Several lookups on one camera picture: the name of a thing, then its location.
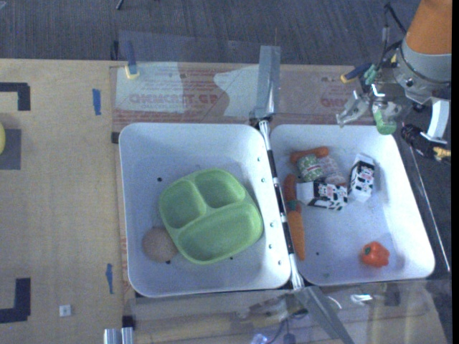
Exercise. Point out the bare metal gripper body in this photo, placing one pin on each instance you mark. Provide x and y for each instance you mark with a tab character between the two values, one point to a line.
401	90

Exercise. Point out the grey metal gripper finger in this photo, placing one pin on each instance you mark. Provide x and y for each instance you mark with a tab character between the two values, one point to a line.
355	108
388	109

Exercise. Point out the green plastic object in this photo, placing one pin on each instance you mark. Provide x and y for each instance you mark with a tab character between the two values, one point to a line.
386	127

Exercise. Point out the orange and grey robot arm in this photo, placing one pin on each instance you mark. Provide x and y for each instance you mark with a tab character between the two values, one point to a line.
430	20

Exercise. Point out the brown cardboard board red print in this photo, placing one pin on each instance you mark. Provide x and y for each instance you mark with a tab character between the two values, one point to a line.
308	95

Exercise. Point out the orange sausage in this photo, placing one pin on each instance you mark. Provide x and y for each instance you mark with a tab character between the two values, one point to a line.
315	152
289	188

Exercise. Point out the pale pink packet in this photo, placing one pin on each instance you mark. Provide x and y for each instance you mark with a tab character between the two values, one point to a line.
332	168

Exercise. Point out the cow print milk carton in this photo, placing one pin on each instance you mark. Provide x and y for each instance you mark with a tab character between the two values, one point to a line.
362	179
326	194

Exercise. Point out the green patterned can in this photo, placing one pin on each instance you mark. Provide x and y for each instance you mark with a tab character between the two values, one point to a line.
309	167

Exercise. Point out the white plastic tray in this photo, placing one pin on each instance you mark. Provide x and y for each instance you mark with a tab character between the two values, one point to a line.
150	177
358	228

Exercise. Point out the orange carrot with green top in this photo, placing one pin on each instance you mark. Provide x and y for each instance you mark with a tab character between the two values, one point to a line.
297	231

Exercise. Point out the orange bell pepper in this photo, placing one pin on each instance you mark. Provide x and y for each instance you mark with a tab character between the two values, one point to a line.
374	254

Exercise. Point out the green divided plate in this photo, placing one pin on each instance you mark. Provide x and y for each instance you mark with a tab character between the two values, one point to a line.
211	224

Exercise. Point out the tan round bread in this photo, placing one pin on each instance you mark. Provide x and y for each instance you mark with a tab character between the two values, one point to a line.
157	246

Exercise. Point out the small white square block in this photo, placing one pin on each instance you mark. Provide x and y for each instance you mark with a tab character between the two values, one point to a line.
65	310

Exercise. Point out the yellow round object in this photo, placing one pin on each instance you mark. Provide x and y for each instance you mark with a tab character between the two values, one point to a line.
1	138

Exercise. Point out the black cylinder on white bracket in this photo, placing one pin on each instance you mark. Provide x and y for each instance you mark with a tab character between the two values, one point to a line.
419	140

